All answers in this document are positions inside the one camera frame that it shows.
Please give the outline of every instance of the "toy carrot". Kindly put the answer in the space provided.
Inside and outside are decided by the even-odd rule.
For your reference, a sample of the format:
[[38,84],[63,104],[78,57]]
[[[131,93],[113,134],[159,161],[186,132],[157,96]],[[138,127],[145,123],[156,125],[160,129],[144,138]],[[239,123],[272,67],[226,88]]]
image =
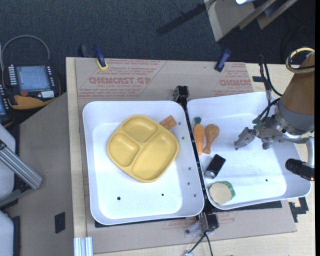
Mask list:
[[196,144],[196,149],[200,156],[202,154],[202,149],[204,147],[205,127],[202,124],[200,124],[201,122],[200,117],[196,117],[194,121],[195,121],[195,126],[193,127],[193,136]]

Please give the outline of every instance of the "yellow divided plate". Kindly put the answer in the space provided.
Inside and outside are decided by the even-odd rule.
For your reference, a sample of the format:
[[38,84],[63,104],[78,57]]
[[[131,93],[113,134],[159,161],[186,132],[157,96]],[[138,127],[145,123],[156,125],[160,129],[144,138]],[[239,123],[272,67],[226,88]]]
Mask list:
[[145,115],[126,119],[111,135],[107,153],[112,161],[141,182],[157,180],[179,151],[177,138]]

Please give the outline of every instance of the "cardboard board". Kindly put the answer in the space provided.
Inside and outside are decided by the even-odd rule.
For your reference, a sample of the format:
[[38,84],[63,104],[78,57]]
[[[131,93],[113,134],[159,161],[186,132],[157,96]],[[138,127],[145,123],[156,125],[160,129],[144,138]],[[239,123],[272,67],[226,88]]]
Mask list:
[[[185,228],[196,217],[159,220],[116,226],[99,226],[91,215],[88,168],[82,121],[84,106],[92,101],[172,100],[176,86],[188,86],[188,99],[252,92],[244,63],[227,62],[222,70],[215,62],[106,59],[101,71],[94,58],[76,58],[76,85],[83,168],[87,235],[93,238],[94,253],[193,243]],[[211,240],[279,234],[296,231],[288,202],[273,209],[236,210],[217,213],[220,227]]]
[[255,11],[252,2],[237,4],[235,0],[209,0],[205,5],[216,42]]

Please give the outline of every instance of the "toy chicken leg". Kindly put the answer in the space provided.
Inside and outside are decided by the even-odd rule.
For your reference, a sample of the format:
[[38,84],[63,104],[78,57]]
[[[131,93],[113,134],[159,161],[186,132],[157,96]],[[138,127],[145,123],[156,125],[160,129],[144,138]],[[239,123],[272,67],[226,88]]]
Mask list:
[[211,144],[214,142],[216,137],[218,137],[220,129],[215,124],[208,124],[205,127],[205,138],[206,138],[206,146],[203,149],[203,153],[210,154],[211,152]]

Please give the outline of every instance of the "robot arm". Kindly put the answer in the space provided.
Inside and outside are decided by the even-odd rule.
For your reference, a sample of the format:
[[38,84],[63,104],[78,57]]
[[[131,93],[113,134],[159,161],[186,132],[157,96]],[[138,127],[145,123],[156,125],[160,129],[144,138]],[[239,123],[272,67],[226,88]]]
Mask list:
[[[306,59],[298,68],[291,66],[291,59],[298,53],[309,52]],[[268,69],[267,78],[262,70],[263,63],[260,63],[260,72],[263,78],[268,105],[266,109],[252,122],[253,129],[246,127],[234,142],[238,150],[248,145],[255,137],[262,141],[263,149],[268,149],[272,143],[289,141],[292,143],[306,144],[308,152],[307,163],[300,160],[289,159],[286,168],[301,177],[314,181],[315,179],[315,139],[305,137],[309,132],[315,130],[315,51],[303,47],[290,53],[286,60],[286,67],[294,72],[294,75],[281,97],[270,101],[271,89],[273,89]],[[270,107],[275,105],[274,114],[268,116]]]

